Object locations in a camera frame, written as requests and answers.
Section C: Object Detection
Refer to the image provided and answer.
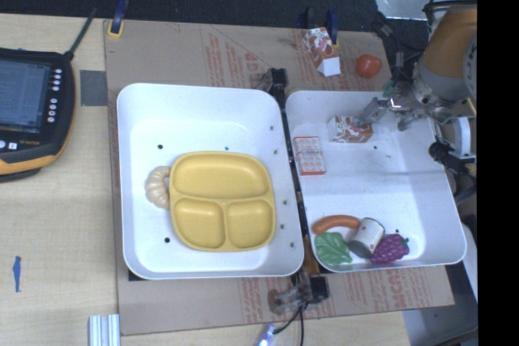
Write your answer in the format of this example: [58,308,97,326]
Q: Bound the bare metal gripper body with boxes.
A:
[383,87,452,123]

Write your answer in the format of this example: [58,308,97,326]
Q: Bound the orange and white carton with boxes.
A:
[327,114,375,144]
[302,26,341,77]

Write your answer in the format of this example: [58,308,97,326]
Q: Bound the red toy tomato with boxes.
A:
[356,53,384,79]

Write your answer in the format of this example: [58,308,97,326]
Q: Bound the white plastic tray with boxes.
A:
[284,89,468,275]
[116,82,306,281]

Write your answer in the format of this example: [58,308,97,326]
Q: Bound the orange and white flat packet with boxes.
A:
[292,135,328,177]

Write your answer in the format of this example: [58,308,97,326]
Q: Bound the thin black and white rod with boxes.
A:
[277,92,316,277]

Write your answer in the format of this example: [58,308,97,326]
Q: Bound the orange toy sausage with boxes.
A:
[311,214,362,236]

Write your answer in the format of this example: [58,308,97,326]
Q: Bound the white and grey small can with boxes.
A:
[347,216,386,259]

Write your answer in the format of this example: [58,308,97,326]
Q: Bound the purple toy grapes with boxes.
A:
[370,233,410,266]

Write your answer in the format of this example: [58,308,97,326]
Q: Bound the green toy lettuce leaf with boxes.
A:
[314,231,354,267]

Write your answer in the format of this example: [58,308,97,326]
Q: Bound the yellow divided plate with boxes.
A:
[168,150,277,254]

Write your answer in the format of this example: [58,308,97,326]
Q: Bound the brown cardboard board red print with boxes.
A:
[102,19,457,337]

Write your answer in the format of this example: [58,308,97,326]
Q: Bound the beige toy croissant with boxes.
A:
[144,165,174,211]

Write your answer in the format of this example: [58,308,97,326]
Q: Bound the black cylinder on white bracket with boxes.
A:
[428,115,478,176]

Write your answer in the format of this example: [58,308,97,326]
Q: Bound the black block with thin wires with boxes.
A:
[298,274,330,304]
[258,67,290,95]

